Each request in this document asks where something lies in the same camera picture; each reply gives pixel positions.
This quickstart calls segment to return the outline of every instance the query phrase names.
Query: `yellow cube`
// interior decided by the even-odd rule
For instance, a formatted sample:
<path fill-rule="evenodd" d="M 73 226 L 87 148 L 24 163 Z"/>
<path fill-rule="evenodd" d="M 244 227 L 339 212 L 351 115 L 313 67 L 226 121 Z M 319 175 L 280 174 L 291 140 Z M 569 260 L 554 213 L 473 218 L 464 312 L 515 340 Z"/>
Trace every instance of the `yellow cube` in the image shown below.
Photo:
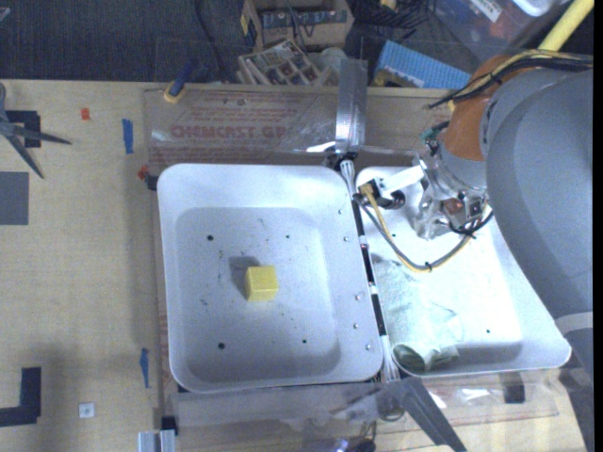
<path fill-rule="evenodd" d="M 279 284 L 274 266 L 250 266 L 245 272 L 247 301 L 267 301 L 276 296 Z"/>

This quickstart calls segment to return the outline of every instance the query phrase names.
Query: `white square marker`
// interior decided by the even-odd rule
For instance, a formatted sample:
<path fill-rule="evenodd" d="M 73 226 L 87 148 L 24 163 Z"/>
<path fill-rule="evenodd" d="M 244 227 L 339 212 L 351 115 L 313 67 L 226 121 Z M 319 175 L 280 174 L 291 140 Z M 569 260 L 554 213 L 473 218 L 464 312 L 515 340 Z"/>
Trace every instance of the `white square marker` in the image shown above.
<path fill-rule="evenodd" d="M 79 404 L 79 418 L 91 418 L 94 416 L 94 402 Z"/>

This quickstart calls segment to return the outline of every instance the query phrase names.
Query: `plastic storage bin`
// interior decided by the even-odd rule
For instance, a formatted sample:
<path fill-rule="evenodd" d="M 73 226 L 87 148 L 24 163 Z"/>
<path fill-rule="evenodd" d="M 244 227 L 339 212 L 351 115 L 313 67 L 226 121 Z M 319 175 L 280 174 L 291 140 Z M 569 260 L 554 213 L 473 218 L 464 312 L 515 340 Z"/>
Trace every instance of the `plastic storage bin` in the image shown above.
<path fill-rule="evenodd" d="M 435 0 L 435 14 L 480 60 L 520 48 L 571 0 Z"/>

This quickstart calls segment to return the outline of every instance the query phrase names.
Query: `wooden surface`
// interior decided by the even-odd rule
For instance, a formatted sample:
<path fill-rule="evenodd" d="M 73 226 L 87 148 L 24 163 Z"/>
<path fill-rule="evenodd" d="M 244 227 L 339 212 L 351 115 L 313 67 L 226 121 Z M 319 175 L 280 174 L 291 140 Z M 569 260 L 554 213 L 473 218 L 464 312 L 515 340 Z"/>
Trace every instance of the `wooden surface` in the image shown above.
<path fill-rule="evenodd" d="M 29 225 L 0 227 L 0 407 L 17 405 L 22 367 L 41 366 L 42 371 L 38 424 L 0 428 L 0 451 L 135 451 L 138 433 L 157 427 L 164 403 L 155 194 L 137 178 L 146 163 L 142 92 L 156 86 L 4 83 L 8 109 L 37 110 L 42 130 L 73 146 L 44 143 L 34 151 L 46 178 L 29 173 Z M 408 95 L 404 92 L 375 89 L 371 95 L 367 123 L 374 123 L 371 132 L 379 145 L 399 144 L 402 138 L 412 147 L 435 119 L 423 113 L 420 99 L 412 105 L 401 100 L 400 95 Z M 82 107 L 90 109 L 90 121 L 82 121 Z M 134 124 L 131 154 L 125 153 L 122 119 Z M 0 170 L 29 171 L 3 139 Z M 139 367 L 143 347 L 149 350 L 149 389 Z M 469 450 L 584 450 L 564 389 L 557 383 L 552 390 L 552 415 L 459 425 L 457 433 Z M 94 402 L 93 418 L 78 418 L 80 402 Z M 383 432 L 377 438 L 380 452 L 430 444 L 420 430 Z M 184 441 L 182 446 L 205 450 Z"/>

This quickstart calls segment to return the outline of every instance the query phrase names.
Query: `yellow pole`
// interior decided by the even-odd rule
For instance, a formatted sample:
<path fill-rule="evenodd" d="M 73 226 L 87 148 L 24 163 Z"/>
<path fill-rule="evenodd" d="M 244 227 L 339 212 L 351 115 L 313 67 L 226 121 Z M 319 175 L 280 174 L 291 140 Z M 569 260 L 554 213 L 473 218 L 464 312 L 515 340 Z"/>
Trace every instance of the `yellow pole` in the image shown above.
<path fill-rule="evenodd" d="M 574 0 L 538 48 L 559 51 L 594 6 L 595 0 Z"/>

